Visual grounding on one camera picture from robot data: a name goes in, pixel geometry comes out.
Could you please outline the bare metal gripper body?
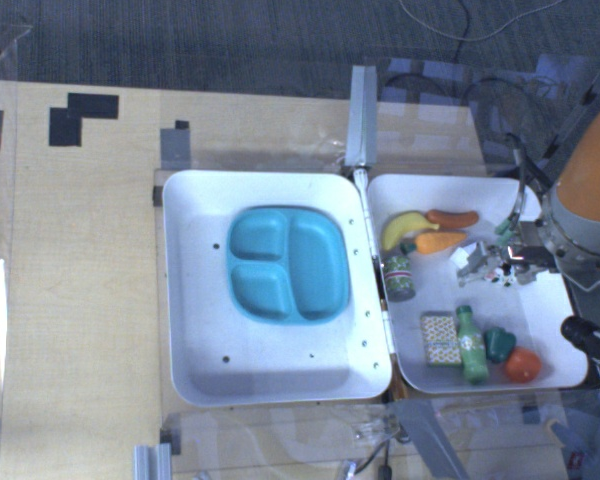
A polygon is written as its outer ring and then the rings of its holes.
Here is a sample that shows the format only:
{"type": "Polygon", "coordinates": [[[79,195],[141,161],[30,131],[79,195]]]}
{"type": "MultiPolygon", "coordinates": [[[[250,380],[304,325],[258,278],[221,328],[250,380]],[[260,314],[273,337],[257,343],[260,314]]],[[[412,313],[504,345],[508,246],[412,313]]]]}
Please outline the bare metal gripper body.
{"type": "Polygon", "coordinates": [[[554,256],[542,243],[533,221],[519,221],[513,230],[506,229],[497,239],[497,248],[517,284],[530,284],[540,273],[556,272],[554,256]]]}

